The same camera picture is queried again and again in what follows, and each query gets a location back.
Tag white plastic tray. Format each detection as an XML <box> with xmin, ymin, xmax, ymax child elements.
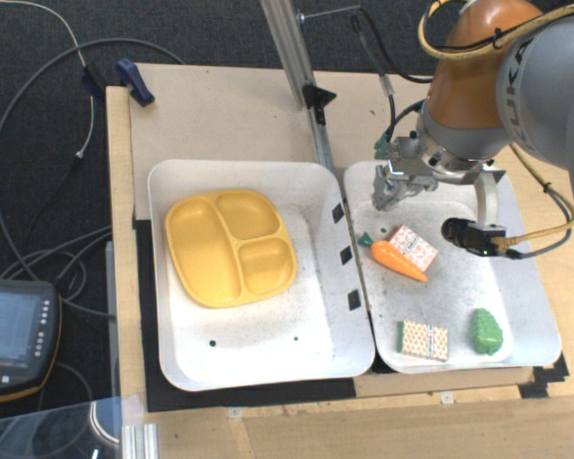
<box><xmin>146</xmin><ymin>159</ymin><xmax>377</xmax><ymax>393</ymax></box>
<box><xmin>342</xmin><ymin>160</ymin><xmax>563</xmax><ymax>375</ymax></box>

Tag yellow divided plate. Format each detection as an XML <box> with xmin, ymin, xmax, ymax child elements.
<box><xmin>165</xmin><ymin>188</ymin><xmax>298</xmax><ymax>310</ymax></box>

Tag black cylinder on white bracket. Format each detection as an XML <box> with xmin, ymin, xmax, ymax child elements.
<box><xmin>440</xmin><ymin>166</ymin><xmax>508</xmax><ymax>258</ymax></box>

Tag orange carrot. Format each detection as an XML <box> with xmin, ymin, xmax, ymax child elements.
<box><xmin>357</xmin><ymin>230</ymin><xmax>430</xmax><ymax>284</ymax></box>

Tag red and white patterned carton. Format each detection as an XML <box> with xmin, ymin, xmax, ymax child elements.
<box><xmin>387</xmin><ymin>224</ymin><xmax>440</xmax><ymax>273</ymax></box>

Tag yellow patterned carton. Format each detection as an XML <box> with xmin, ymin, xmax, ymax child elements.
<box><xmin>395</xmin><ymin>319</ymin><xmax>451</xmax><ymax>363</ymax></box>

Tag green grapes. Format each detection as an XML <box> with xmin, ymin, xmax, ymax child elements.
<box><xmin>469</xmin><ymin>307</ymin><xmax>505</xmax><ymax>357</ymax></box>

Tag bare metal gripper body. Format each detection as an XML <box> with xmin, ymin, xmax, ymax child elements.
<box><xmin>386</xmin><ymin>133</ymin><xmax>485</xmax><ymax>182</ymax></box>

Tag pale wood board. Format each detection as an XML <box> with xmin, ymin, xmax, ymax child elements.
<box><xmin>127</xmin><ymin>62</ymin><xmax>574</xmax><ymax>399</ymax></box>

